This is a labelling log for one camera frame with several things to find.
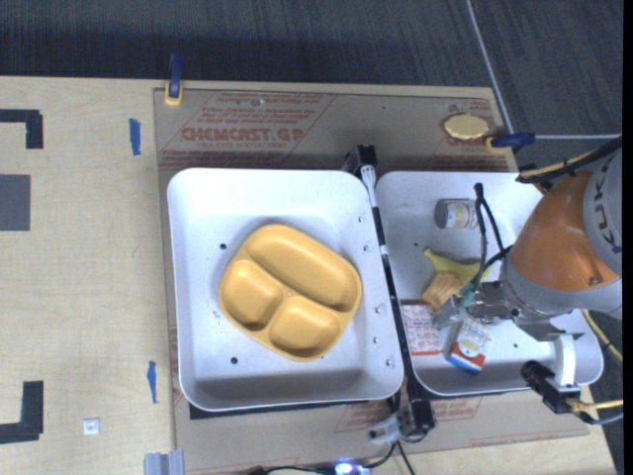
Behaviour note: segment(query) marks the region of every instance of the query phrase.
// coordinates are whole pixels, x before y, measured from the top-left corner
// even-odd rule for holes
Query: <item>tin can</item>
[[[440,199],[434,219],[440,229],[476,229],[479,225],[475,201],[470,199]]]

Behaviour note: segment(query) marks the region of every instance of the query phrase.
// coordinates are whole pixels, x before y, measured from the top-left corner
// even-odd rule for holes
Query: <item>table surface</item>
[[[155,404],[146,378],[149,361],[169,367],[151,97],[161,85],[0,78],[0,109],[38,109],[45,118],[44,149],[25,148],[24,124],[0,124],[0,173],[31,175],[31,230],[0,232],[0,424],[20,420],[24,381],[45,382],[45,432],[0,445],[2,473],[139,473],[147,452],[175,448],[170,373],[157,372]],[[129,119],[140,122],[140,155],[132,153]],[[100,419],[100,434],[83,434],[89,418]],[[599,427],[410,461],[418,473],[615,473]],[[407,473],[399,457],[374,472]]]

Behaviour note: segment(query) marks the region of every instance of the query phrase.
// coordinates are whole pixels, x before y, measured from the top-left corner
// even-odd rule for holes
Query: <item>black corner marker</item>
[[[20,421],[0,425],[0,443],[35,441],[44,432],[44,382],[23,382]]]
[[[37,109],[0,109],[0,123],[24,123],[27,127],[27,149],[44,147],[44,125]]]

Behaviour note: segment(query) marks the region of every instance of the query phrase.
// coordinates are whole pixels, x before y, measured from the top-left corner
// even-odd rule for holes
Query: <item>white tray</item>
[[[436,227],[433,213],[440,199],[475,199],[473,185],[484,185],[486,199],[495,215],[504,245],[514,242],[523,224],[541,198],[532,185],[515,181],[515,173],[390,172],[377,185],[377,198],[385,227],[394,281],[399,299],[418,300],[434,274],[432,263],[422,253],[434,253],[453,260],[477,261],[480,232],[477,229]],[[487,223],[488,256],[498,252],[492,228]],[[487,280],[498,278],[499,264]],[[597,339],[580,311],[558,317],[553,324],[570,333],[585,333],[575,341],[576,381],[594,382],[602,372],[602,355]],[[443,345],[450,329],[440,332]],[[538,342],[512,321],[492,327],[493,343],[484,370],[471,375],[447,362],[442,354],[412,358],[420,383],[441,396],[496,393],[525,389],[520,374],[524,362],[535,359],[553,367],[553,342]]]
[[[404,379],[389,291],[367,191],[340,171],[187,169],[167,190],[178,322],[180,385],[211,412],[379,400]],[[360,306],[323,358],[296,362],[222,314],[226,265],[253,231],[292,226],[348,259],[363,282]]]

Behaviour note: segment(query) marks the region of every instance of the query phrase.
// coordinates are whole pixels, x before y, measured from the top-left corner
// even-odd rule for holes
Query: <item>yellow plate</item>
[[[354,267],[316,239],[284,225],[252,233],[226,268],[226,317],[271,350],[297,361],[323,357],[360,303]]]

